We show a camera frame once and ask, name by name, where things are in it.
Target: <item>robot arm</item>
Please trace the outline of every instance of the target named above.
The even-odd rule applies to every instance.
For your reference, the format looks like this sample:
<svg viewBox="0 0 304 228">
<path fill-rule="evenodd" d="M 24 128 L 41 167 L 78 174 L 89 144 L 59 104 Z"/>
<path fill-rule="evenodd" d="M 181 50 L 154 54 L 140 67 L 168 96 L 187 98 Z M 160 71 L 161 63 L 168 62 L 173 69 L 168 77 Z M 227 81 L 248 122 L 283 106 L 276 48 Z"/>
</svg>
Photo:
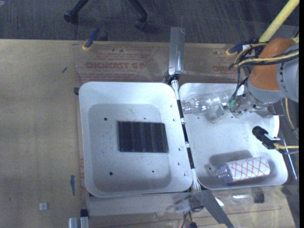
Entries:
<svg viewBox="0 0 304 228">
<path fill-rule="evenodd" d="M 268 43 L 259 58 L 271 58 L 299 49 L 299 44 L 288 38 L 276 38 Z M 230 110 L 238 115 L 245 111 L 262 117 L 272 113 L 269 106 L 283 98 L 299 102 L 299 57 L 272 65 L 254 66 L 244 92 L 235 97 Z"/>
</svg>

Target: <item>clear plastic bottle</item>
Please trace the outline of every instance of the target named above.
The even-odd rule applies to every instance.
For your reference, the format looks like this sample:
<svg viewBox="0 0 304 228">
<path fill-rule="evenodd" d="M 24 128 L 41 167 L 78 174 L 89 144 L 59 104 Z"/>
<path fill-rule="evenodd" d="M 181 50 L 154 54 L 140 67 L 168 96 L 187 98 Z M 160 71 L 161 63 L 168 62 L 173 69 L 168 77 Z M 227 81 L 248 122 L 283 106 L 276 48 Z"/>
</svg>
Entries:
<svg viewBox="0 0 304 228">
<path fill-rule="evenodd" d="M 269 174 L 269 163 L 264 157 L 226 162 L 214 172 L 214 176 L 226 184 Z"/>
<path fill-rule="evenodd" d="M 181 103 L 184 114 L 204 115 L 216 111 L 221 104 L 227 103 L 233 92 L 231 90 L 212 94 L 190 95 Z"/>
</svg>

